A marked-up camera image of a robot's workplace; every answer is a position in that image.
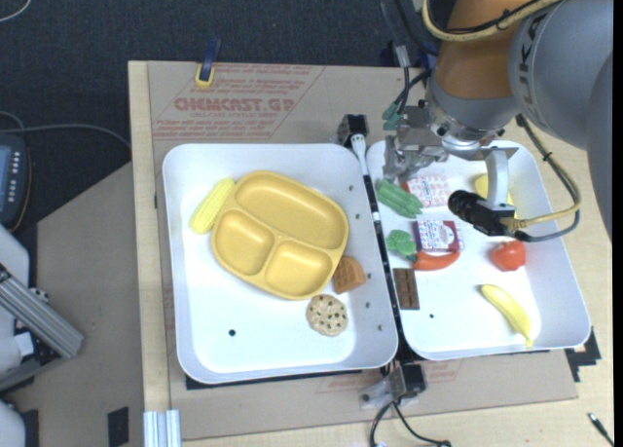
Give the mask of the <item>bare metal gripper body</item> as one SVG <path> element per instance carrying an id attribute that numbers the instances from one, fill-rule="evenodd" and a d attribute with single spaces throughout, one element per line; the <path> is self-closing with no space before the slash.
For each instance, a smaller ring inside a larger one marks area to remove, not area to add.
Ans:
<path id="1" fill-rule="evenodd" d="M 473 159 L 493 140 L 491 130 L 474 129 L 441 108 L 410 106 L 396 126 L 395 145 L 403 154 L 420 146 L 441 146 L 449 156 Z"/>

